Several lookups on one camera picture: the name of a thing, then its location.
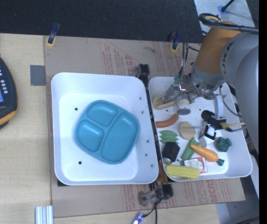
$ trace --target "blue clamp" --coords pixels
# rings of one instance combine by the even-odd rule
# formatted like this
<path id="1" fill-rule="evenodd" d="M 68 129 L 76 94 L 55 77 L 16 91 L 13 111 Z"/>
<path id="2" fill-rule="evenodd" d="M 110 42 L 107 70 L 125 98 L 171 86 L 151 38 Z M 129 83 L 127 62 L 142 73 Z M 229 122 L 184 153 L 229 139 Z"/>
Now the blue clamp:
<path id="1" fill-rule="evenodd" d="M 47 37 L 45 44 L 47 44 L 50 47 L 54 46 L 56 41 L 56 35 L 58 34 L 59 29 L 60 29 L 60 24 L 54 22 L 50 31 L 50 35 Z"/>
<path id="2" fill-rule="evenodd" d="M 179 45 L 180 37 L 181 37 L 181 33 L 178 30 L 176 32 L 176 35 L 175 35 L 174 39 L 173 39 L 173 43 L 171 44 L 171 47 L 170 47 L 170 51 L 172 53 L 176 53 L 178 51 L 178 45 Z"/>

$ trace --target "cardboard sheet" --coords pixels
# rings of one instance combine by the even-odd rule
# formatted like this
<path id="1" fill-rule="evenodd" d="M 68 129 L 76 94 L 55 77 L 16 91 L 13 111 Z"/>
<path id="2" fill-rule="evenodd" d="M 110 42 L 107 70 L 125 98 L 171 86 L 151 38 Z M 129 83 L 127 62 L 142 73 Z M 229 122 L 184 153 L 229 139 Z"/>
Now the cardboard sheet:
<path id="1" fill-rule="evenodd" d="M 66 186 L 58 182 L 54 172 L 51 88 L 52 77 L 59 72 L 80 72 L 107 75 L 132 75 L 138 64 L 148 64 L 149 79 L 173 77 L 179 71 L 183 45 L 170 52 L 170 42 L 128 41 L 80 37 L 56 37 L 53 47 L 45 45 L 51 194 L 54 217 L 70 217 L 100 213 L 149 210 L 152 205 L 139 204 L 140 192 L 147 193 L 147 184 Z M 189 44 L 199 49 L 199 44 Z M 192 71 L 197 52 L 189 49 L 184 73 Z M 193 182 L 173 182 L 174 196 L 158 208 L 204 205 L 244 201 L 239 178 Z"/>

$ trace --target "yellow corn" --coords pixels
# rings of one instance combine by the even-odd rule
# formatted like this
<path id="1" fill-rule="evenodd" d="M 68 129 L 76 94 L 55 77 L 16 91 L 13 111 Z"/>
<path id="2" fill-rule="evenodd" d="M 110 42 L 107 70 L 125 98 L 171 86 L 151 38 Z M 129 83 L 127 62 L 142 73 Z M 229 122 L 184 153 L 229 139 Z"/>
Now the yellow corn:
<path id="1" fill-rule="evenodd" d="M 177 177 L 197 178 L 200 175 L 199 169 L 193 167 L 167 165 L 165 169 L 167 174 Z"/>

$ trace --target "brown sausage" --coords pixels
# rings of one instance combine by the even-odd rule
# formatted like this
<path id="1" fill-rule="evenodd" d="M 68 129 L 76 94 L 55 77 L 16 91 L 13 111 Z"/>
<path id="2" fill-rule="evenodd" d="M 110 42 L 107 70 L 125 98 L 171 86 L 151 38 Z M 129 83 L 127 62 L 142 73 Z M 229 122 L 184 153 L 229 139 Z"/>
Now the brown sausage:
<path id="1" fill-rule="evenodd" d="M 164 128 L 164 127 L 168 127 L 168 126 L 174 124 L 178 119 L 179 119 L 179 115 L 173 114 L 172 117 L 169 118 L 168 120 L 157 121 L 157 122 L 155 122 L 155 124 L 156 124 L 157 128 Z"/>

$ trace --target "white tray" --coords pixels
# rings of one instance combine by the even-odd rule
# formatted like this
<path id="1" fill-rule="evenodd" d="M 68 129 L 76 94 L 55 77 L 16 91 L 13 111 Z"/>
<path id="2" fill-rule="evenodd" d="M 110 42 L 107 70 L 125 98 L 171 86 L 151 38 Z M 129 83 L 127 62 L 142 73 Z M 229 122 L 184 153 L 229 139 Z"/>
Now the white tray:
<path id="1" fill-rule="evenodd" d="M 149 93 L 151 100 L 153 98 L 162 95 L 170 85 L 174 82 L 173 77 L 154 77 L 149 81 Z M 230 107 L 231 110 L 235 110 L 234 101 L 232 94 L 230 92 L 229 86 L 224 84 L 222 87 L 222 95 L 226 95 L 225 102 Z M 152 105 L 153 115 L 155 121 L 162 121 L 169 119 L 174 113 L 176 113 L 176 105 L 171 106 L 166 109 L 157 110 Z M 159 132 L 161 130 L 171 130 L 176 132 L 178 136 L 179 142 L 179 153 L 177 156 L 177 160 L 172 164 L 180 164 L 180 157 L 183 154 L 186 146 L 189 143 L 189 140 L 182 138 L 179 134 L 178 127 L 180 122 L 187 121 L 191 125 L 195 127 L 195 140 L 198 141 L 198 137 L 200 134 L 201 125 L 203 119 L 201 118 L 201 113 L 204 110 L 209 110 L 211 112 L 215 112 L 214 101 L 206 100 L 202 97 L 198 97 L 195 99 L 195 102 L 190 104 L 190 114 L 188 115 L 179 115 L 179 119 L 173 125 L 166 128 L 156 128 L 158 137 Z M 233 115 L 224 107 L 224 116 L 226 117 L 227 123 L 239 123 L 239 119 L 237 116 Z M 208 148 L 217 152 L 220 159 L 225 160 L 223 166 L 219 166 L 216 162 L 206 161 L 207 173 L 200 174 L 200 176 L 196 180 L 206 180 L 206 179 L 219 179 L 219 178 L 235 178 L 235 177 L 245 177 L 250 175 L 252 171 L 252 161 L 247 148 L 246 140 L 242 131 L 237 132 L 228 132 L 225 130 L 217 130 L 217 137 L 229 138 L 232 145 L 229 147 L 227 152 L 219 152 L 215 148 L 215 142 L 208 145 Z M 160 143 L 161 151 L 164 148 L 164 144 Z M 197 154 L 194 154 L 192 158 L 200 157 Z M 187 179 L 181 177 L 168 176 L 171 180 L 176 182 L 183 181 L 192 181 L 195 179 Z"/>
<path id="2" fill-rule="evenodd" d="M 57 178 L 67 185 L 142 184 L 158 176 L 154 135 L 143 82 L 135 77 L 59 73 L 51 81 L 54 159 Z M 108 164 L 85 152 L 74 137 L 86 107 L 106 100 L 134 115 L 139 137 L 129 156 Z"/>

